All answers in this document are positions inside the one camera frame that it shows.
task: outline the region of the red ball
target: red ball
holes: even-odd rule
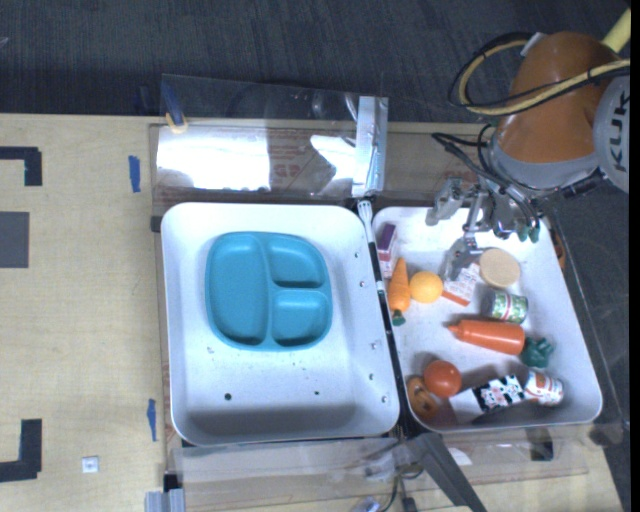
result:
[[[440,398],[449,398],[457,394],[462,387],[462,375],[448,361],[433,361],[427,365],[423,373],[427,389]]]

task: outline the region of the orange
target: orange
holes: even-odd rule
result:
[[[444,285],[440,276],[435,272],[421,270],[411,277],[409,289],[413,300],[429,304],[440,298]]]

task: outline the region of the wooden table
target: wooden table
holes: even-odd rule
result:
[[[149,227],[149,128],[157,121],[0,115],[0,146],[37,147],[43,162],[42,186],[25,186],[23,162],[0,160],[0,211],[29,213],[28,268],[0,268],[0,461],[19,459],[21,420],[42,420],[42,469],[37,479],[0,483],[0,510],[143,510],[145,493],[162,488],[164,396]],[[419,148],[433,129],[391,125],[390,137],[408,144],[398,152],[406,172],[426,165]],[[140,161],[140,192],[132,188],[130,156]],[[602,450],[585,445],[581,454],[588,471],[577,475],[475,489],[489,510],[620,510]],[[83,472],[85,457],[98,457],[99,471]],[[421,510],[451,510],[439,490],[414,497]],[[349,510],[354,502],[271,510]],[[399,502],[392,510],[401,510]]]

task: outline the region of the blue plate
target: blue plate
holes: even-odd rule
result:
[[[253,231],[220,236],[207,255],[204,287],[213,332],[236,348],[307,348],[331,327],[326,263],[297,236]]]

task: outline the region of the carrot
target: carrot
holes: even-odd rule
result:
[[[389,289],[387,290],[387,301],[389,309],[392,311],[393,325],[402,325],[405,322],[402,313],[409,309],[411,305],[407,262],[402,257],[398,258],[396,267],[393,269],[393,274],[389,281]]]

